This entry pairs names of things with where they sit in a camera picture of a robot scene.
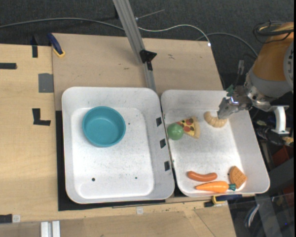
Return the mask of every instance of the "green vegetable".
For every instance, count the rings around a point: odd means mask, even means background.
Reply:
[[[167,128],[168,136],[172,140],[180,140],[184,134],[183,127],[177,123],[173,123]]]

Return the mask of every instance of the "metal stand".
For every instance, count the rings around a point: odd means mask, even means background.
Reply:
[[[135,57],[139,63],[144,64],[144,72],[147,86],[156,91],[156,86],[152,73],[151,60],[157,55],[156,53],[145,50],[142,36],[138,30],[134,13],[130,6],[129,0],[113,0],[115,9],[121,20],[123,28],[128,37],[128,41],[134,51]]]

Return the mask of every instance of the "tray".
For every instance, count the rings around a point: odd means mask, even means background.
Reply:
[[[200,123],[199,139],[183,136],[169,147],[179,189],[186,196],[219,195],[199,191],[194,187],[201,182],[189,179],[190,170],[198,173],[216,172],[217,181],[230,183],[228,172],[236,165],[248,180],[236,191],[227,194],[259,194],[268,190],[270,182],[248,111],[233,114],[222,128],[207,124],[203,115],[210,111],[217,116],[218,106],[225,91],[167,90],[161,95],[161,105],[166,127],[191,116]]]
[[[124,138],[108,148],[90,144],[82,119],[96,106],[124,118]],[[62,95],[66,192],[77,203],[168,198],[174,191],[158,95],[148,88],[72,87]]]

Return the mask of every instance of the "sausage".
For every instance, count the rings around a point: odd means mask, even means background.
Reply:
[[[201,175],[198,174],[194,171],[189,171],[187,173],[188,178],[194,180],[194,181],[199,181],[199,182],[210,182],[213,181],[217,178],[217,174],[216,173],[209,173],[206,175]]]

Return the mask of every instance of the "toy carrot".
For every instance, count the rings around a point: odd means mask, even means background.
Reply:
[[[195,186],[197,190],[216,192],[216,193],[225,193],[228,189],[235,191],[235,184],[228,184],[225,181],[214,181],[205,184]]]

